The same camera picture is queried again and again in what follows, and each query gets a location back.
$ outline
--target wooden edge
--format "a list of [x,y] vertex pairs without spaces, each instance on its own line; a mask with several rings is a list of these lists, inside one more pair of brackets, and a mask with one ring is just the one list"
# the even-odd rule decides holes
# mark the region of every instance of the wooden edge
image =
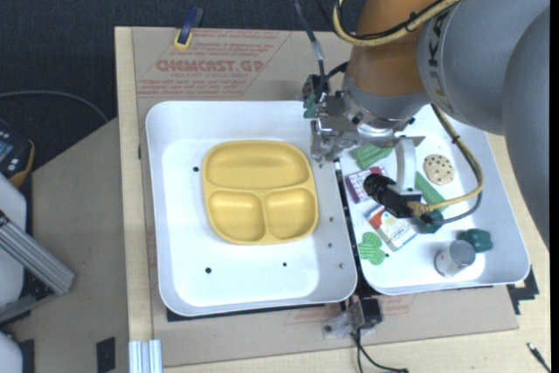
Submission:
[[115,27],[118,119],[121,144],[122,210],[130,341],[153,338],[148,274],[148,248],[141,187],[138,113],[132,29]]

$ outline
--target white tray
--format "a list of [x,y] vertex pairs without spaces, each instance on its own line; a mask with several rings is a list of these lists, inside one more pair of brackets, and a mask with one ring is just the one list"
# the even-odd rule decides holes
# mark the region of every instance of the white tray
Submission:
[[[299,101],[166,101],[146,119],[155,207],[159,290],[185,316],[342,301],[357,273],[332,163],[310,157],[310,122]],[[277,140],[307,156],[319,222],[291,243],[237,245],[210,227],[201,168],[215,145]]]
[[[475,177],[460,154],[456,145],[451,143],[438,119],[427,106],[415,116],[413,124],[400,135],[409,137],[424,135],[423,142],[416,147],[417,171],[424,175],[423,160],[430,154],[441,154],[450,159],[456,169],[451,183],[435,188],[445,198],[460,196],[471,191]],[[445,224],[433,234],[419,233],[406,245],[393,252],[383,243],[383,251],[389,257],[379,266],[368,260],[361,260],[362,272],[368,283],[382,294],[407,294],[459,287],[483,287],[496,284],[510,284],[524,280],[529,272],[529,260],[521,232],[508,202],[507,193],[493,158],[493,153],[484,132],[450,120],[462,140],[478,159],[485,177],[485,188],[480,207],[469,217]],[[361,171],[350,154],[344,151],[341,166],[344,176]],[[387,175],[397,178],[395,152],[375,164],[383,166]],[[451,205],[444,211],[445,218],[451,218],[469,210],[475,199],[466,203]],[[363,234],[374,231],[363,216],[377,206],[373,199],[356,204],[348,197],[356,242],[362,242]],[[438,252],[445,249],[461,231],[480,228],[491,233],[493,249],[478,253],[472,266],[456,276],[447,279],[435,270],[434,259]]]

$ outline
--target green leaf-shaped object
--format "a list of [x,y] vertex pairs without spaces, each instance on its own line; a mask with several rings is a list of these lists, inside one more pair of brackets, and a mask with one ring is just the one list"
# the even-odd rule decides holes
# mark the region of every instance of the green leaf-shaped object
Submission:
[[381,250],[383,241],[378,235],[372,231],[368,231],[363,235],[363,242],[357,246],[359,257],[368,259],[373,265],[379,266],[386,258],[386,253]]

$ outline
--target cardboard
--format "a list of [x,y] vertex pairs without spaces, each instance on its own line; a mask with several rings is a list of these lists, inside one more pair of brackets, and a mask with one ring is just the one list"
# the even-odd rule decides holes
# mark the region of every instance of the cardboard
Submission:
[[[322,324],[339,304],[169,321],[157,287],[155,223],[145,118],[164,100],[291,100],[317,64],[304,32],[195,29],[191,48],[173,46],[176,29],[132,29],[154,337],[166,367],[350,347]],[[350,46],[316,33],[326,70],[347,60]],[[332,79],[339,88],[342,77]],[[185,117],[195,120],[196,117]],[[402,342],[518,328],[505,286],[379,296],[384,321],[364,344]]]

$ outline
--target yellow plate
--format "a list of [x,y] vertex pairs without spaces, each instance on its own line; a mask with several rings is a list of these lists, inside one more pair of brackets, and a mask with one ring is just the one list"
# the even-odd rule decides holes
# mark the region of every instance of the yellow plate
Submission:
[[318,222],[313,171],[291,143],[221,143],[204,158],[203,183],[210,224],[232,243],[286,243]]

